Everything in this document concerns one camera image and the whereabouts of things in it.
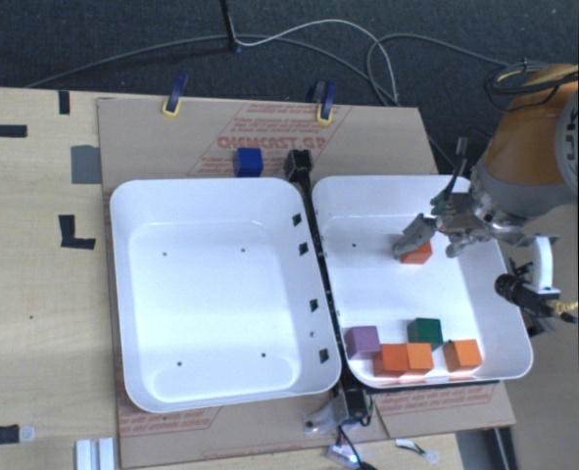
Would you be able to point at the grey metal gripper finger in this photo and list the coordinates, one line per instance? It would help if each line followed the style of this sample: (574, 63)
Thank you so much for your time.
(414, 235)
(463, 246)

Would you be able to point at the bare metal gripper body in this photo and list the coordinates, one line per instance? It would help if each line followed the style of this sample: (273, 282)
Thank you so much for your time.
(465, 220)

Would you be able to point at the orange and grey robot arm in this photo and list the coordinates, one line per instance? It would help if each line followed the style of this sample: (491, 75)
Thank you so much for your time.
(524, 150)

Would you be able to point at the orange cube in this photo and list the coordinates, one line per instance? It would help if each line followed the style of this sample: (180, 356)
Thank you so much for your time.
(464, 355)
(393, 359)
(419, 255)
(420, 356)

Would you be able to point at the white plastic tray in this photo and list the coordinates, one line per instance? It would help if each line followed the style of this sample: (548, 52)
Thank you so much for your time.
(210, 292)
(387, 292)

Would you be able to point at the green cube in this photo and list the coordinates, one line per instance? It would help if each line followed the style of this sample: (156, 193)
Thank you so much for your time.
(426, 332)

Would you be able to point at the purple cube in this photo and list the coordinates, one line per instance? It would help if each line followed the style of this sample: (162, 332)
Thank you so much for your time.
(362, 342)

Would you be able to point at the blue cube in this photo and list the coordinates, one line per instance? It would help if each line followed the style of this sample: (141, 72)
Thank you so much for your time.
(248, 162)

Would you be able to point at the brown cardboard board red print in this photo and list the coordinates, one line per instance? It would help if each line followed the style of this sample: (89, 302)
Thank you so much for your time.
(181, 140)

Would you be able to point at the black cylinder on white bracket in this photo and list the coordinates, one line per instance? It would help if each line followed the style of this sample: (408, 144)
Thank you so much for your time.
(544, 262)

